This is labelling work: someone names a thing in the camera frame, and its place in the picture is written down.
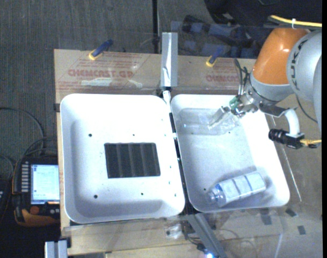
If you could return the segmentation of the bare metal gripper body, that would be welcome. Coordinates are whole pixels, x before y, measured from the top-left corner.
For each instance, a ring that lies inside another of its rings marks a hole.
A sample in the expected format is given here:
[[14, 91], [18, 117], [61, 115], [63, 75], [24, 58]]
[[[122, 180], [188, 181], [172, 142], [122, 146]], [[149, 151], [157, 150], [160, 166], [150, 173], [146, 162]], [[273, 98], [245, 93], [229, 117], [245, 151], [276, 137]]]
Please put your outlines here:
[[247, 113], [255, 113], [259, 110], [253, 103], [253, 99], [246, 94], [237, 94], [230, 100], [229, 107], [231, 113], [240, 118], [244, 117]]

